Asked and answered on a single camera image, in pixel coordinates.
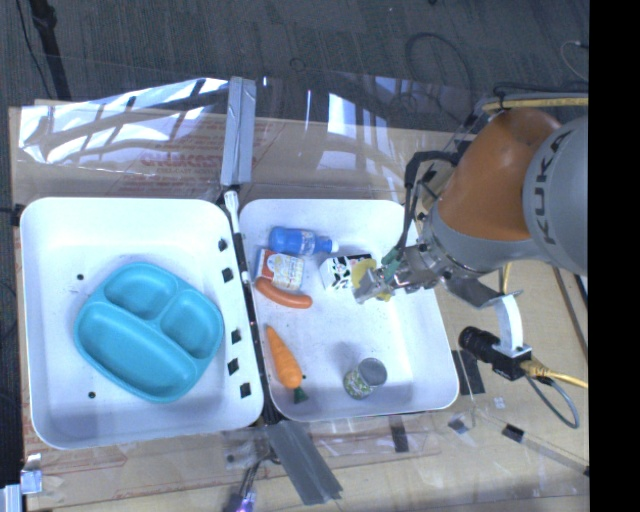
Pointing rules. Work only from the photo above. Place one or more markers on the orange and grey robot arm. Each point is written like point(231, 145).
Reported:
point(500, 200)

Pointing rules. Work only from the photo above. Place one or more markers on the brown cardboard board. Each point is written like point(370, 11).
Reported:
point(350, 160)

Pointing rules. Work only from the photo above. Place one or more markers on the yellow toy piece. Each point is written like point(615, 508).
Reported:
point(361, 271)

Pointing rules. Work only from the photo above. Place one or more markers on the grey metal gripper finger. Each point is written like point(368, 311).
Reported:
point(377, 275)
point(367, 292)

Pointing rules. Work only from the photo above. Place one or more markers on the small green can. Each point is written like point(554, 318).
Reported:
point(364, 380)

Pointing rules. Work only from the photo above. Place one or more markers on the orange carrot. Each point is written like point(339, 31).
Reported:
point(284, 361)

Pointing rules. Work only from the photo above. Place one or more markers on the orange and white packet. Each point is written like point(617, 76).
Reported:
point(280, 269)

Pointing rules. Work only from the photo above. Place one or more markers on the white plastic tray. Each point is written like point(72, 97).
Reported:
point(60, 240)
point(340, 330)

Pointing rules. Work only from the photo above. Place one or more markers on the cow print carton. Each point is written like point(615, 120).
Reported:
point(337, 272)

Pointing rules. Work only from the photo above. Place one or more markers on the blue plastic bottle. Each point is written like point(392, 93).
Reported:
point(292, 241)

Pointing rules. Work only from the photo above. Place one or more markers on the orange sausage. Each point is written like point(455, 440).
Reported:
point(282, 296)

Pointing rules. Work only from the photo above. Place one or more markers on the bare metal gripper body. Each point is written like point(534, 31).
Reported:
point(412, 272)

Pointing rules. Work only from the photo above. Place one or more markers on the black cylinder on white bracket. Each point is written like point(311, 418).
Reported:
point(505, 345)

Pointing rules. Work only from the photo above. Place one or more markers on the blue divided plate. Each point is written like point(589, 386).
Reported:
point(145, 335)

